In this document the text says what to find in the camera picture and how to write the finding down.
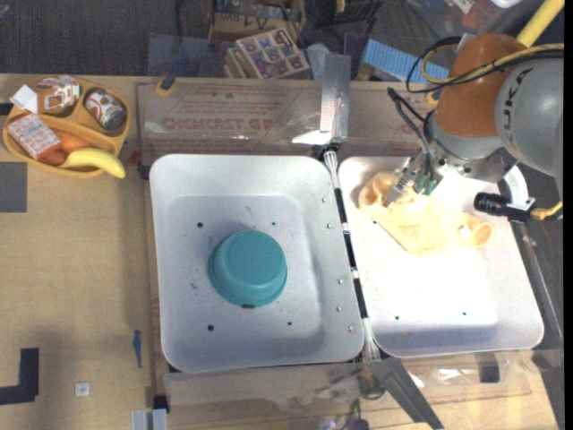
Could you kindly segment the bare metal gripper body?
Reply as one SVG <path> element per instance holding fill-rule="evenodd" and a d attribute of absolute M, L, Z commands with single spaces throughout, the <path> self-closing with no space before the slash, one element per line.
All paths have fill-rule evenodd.
<path fill-rule="evenodd" d="M 419 150 L 399 173 L 399 194 L 412 188 L 417 194 L 430 195 L 449 173 L 464 175 L 467 162 L 449 154 Z"/>

